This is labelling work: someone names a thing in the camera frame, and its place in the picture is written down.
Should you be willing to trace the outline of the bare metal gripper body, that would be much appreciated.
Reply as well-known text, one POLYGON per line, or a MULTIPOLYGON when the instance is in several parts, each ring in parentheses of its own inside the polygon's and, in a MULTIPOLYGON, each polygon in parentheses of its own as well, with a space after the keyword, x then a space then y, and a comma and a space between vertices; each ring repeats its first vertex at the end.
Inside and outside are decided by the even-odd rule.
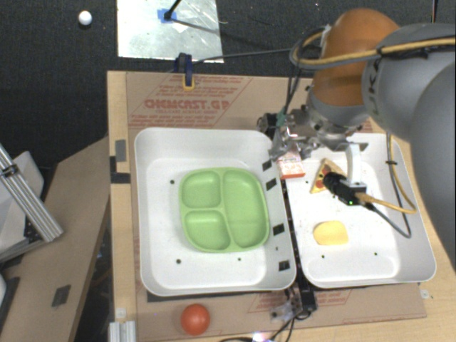
POLYGON ((273 140, 280 133, 286 142, 286 152, 299 142, 313 143, 314 150, 326 147, 332 151, 344 151, 348 137, 356 126, 339 126, 311 108, 293 109, 290 113, 266 113, 258 119, 258 131, 273 140))

